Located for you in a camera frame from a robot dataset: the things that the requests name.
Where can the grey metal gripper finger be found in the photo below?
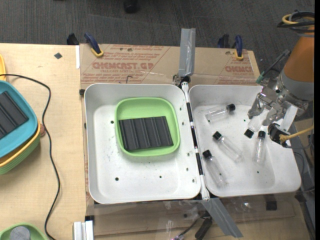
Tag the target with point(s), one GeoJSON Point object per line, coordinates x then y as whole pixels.
{"type": "Point", "coordinates": [270, 116]}
{"type": "Point", "coordinates": [255, 109]}

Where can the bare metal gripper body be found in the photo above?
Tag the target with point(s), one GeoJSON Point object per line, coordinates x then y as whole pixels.
{"type": "Point", "coordinates": [280, 99]}

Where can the clear plastic bottle black cap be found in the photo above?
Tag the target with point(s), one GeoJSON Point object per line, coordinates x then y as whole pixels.
{"type": "Point", "coordinates": [228, 147]}
{"type": "Point", "coordinates": [254, 126]}
{"type": "Point", "coordinates": [260, 147]}
{"type": "Point", "coordinates": [215, 167]}
{"type": "Point", "coordinates": [218, 113]}

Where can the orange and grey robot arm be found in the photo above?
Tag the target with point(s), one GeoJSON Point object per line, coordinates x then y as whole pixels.
{"type": "Point", "coordinates": [300, 59]}

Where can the thin black and white rod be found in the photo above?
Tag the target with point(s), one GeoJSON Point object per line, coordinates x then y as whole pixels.
{"type": "Point", "coordinates": [192, 129]}

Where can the white plastic tray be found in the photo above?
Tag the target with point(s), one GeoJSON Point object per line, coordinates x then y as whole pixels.
{"type": "Point", "coordinates": [140, 176]}
{"type": "Point", "coordinates": [250, 179]}

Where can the green plate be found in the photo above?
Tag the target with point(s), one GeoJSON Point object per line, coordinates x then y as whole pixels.
{"type": "Point", "coordinates": [147, 106]}
{"type": "Point", "coordinates": [25, 162]}
{"type": "Point", "coordinates": [37, 234]}

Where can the black ribbed slab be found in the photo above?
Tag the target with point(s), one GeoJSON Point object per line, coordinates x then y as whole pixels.
{"type": "Point", "coordinates": [146, 133]}
{"type": "Point", "coordinates": [10, 114]}

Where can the brown cardboard board red print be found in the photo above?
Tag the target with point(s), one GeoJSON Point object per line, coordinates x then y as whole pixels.
{"type": "Point", "coordinates": [150, 59]}

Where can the black chair castor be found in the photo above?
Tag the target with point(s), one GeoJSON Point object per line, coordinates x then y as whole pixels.
{"type": "Point", "coordinates": [131, 6]}

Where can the yellow plate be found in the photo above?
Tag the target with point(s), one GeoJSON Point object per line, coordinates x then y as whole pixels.
{"type": "Point", "coordinates": [30, 150]}
{"type": "Point", "coordinates": [2, 67]}

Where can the blue plate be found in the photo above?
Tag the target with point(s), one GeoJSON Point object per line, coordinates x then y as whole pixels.
{"type": "Point", "coordinates": [17, 141]}

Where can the grey metal can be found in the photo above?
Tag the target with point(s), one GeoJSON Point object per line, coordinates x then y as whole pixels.
{"type": "Point", "coordinates": [20, 234]}

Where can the black cylinder on white bracket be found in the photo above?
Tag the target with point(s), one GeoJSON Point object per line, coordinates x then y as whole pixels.
{"type": "Point", "coordinates": [275, 132]}

